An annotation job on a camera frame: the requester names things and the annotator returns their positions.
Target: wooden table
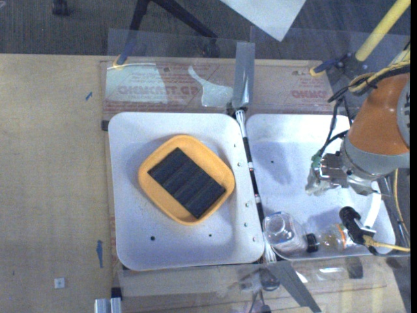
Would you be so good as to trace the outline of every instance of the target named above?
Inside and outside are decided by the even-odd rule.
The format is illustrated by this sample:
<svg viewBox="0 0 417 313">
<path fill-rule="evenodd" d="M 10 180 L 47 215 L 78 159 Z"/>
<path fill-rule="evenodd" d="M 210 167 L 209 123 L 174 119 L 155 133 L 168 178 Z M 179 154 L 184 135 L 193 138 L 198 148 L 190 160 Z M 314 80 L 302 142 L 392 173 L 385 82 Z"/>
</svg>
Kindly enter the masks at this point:
<svg viewBox="0 0 417 313">
<path fill-rule="evenodd" d="M 110 296 L 107 134 L 100 128 L 100 62 L 108 60 L 0 55 L 3 312 L 92 312 L 96 298 Z M 318 303 L 328 299 L 328 311 L 336 312 L 346 307 L 345 298 L 350 305 L 362 298 L 364 303 L 375 301 L 374 306 L 378 302 L 381 311 L 403 312 L 394 276 L 381 261 L 373 265 L 383 271 L 384 286 L 364 291 L 347 287 L 344 292 L 340 284 L 341 292 L 321 293 Z M 55 289 L 54 280 L 62 277 L 65 287 Z M 295 307 L 288 301 L 284 298 L 281 307 Z M 354 307 L 361 312 L 362 307 Z"/>
</svg>

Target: yellow bar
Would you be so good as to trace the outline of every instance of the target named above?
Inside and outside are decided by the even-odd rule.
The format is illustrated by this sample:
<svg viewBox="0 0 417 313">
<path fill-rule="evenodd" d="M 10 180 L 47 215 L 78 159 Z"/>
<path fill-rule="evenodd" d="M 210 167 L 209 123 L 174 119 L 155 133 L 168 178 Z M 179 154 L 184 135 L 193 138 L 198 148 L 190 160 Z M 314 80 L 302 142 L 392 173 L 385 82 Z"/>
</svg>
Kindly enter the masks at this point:
<svg viewBox="0 0 417 313">
<path fill-rule="evenodd" d="M 355 57 L 359 61 L 365 61 L 372 53 L 379 42 L 389 32 L 392 26 L 403 15 L 406 9 L 410 6 L 411 0 L 397 0 L 386 13 L 384 18 L 379 22 L 372 34 L 362 44 L 361 48 L 356 52 Z"/>
</svg>

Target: black bottle cap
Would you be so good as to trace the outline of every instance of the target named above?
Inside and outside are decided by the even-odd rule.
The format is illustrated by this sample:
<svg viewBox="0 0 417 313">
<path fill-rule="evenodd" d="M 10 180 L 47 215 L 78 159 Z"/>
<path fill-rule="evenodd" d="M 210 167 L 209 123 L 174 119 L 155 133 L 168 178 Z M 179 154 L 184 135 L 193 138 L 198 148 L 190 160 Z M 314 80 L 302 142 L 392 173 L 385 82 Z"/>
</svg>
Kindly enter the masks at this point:
<svg viewBox="0 0 417 313">
<path fill-rule="evenodd" d="M 307 253 L 314 253 L 319 250 L 319 243 L 317 242 L 317 238 L 313 233 L 309 233 L 306 235 L 308 248 Z"/>
</svg>

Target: chair caster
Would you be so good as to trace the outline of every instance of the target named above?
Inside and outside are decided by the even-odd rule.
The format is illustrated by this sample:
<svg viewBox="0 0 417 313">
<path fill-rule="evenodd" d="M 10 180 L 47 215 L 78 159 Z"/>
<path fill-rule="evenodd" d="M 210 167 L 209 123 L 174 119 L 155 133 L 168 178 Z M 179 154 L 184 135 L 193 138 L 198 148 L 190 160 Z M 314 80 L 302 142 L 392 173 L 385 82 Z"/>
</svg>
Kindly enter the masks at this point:
<svg viewBox="0 0 417 313">
<path fill-rule="evenodd" d="M 220 49 L 214 42 L 209 42 L 205 44 L 203 47 L 203 57 L 206 58 L 219 58 L 220 57 Z"/>
<path fill-rule="evenodd" d="M 54 15 L 69 15 L 68 5 L 65 0 L 53 0 L 52 3 L 52 14 Z"/>
</svg>

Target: orange object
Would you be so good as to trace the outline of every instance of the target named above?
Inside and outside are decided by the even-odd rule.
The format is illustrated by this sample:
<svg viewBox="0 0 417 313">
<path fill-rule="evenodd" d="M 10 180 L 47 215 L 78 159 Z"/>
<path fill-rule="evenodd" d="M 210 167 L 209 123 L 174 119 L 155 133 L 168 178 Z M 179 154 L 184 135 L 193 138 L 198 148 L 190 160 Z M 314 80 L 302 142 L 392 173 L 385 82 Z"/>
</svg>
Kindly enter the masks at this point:
<svg viewBox="0 0 417 313">
<path fill-rule="evenodd" d="M 358 149 L 378 155 L 401 155 L 410 151 L 397 125 L 397 103 L 410 74 L 381 80 L 356 116 L 349 140 Z"/>
<path fill-rule="evenodd" d="M 179 148 L 203 171 L 211 176 L 225 192 L 199 217 L 194 217 L 168 191 L 156 182 L 148 171 Z M 180 135 L 159 146 L 139 168 L 138 181 L 147 196 L 169 217 L 184 225 L 198 224 L 212 215 L 230 196 L 235 188 L 235 177 L 229 167 L 206 145 L 194 137 Z"/>
</svg>

